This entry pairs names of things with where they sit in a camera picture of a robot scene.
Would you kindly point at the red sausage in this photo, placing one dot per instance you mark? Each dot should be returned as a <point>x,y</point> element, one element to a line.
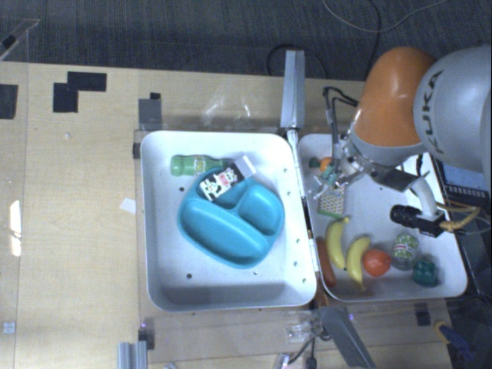
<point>326,263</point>

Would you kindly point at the green pepper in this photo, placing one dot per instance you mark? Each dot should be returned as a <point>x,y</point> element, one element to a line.
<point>425,273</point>

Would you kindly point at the blue divided plate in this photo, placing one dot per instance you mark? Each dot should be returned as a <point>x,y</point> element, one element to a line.
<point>223,233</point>

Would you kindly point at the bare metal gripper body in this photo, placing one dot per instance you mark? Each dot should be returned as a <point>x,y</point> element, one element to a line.
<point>351,166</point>

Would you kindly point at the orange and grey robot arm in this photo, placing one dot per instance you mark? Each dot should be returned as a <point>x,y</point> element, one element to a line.
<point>399,102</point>

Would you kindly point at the yellow patterned packet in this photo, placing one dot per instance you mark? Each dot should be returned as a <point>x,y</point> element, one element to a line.
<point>331,204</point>

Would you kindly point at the black cylinder on white bracket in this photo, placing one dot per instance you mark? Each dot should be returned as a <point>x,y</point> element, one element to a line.
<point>423,221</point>

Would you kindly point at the cow print carton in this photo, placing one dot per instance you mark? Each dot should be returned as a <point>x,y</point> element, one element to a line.
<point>221,181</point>

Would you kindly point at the yellow banana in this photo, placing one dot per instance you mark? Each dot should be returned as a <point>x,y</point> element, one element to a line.
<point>335,244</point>
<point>355,261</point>

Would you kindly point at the white plastic tray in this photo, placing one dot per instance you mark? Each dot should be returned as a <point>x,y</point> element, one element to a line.
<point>215,290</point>
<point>376,213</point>

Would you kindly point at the orange carrot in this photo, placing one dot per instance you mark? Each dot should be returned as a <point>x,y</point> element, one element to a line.
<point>325,163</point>

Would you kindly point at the orange fruit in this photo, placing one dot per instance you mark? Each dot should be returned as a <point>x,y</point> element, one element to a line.
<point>376,263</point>

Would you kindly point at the green bottle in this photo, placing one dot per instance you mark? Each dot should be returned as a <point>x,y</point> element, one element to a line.
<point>184,165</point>

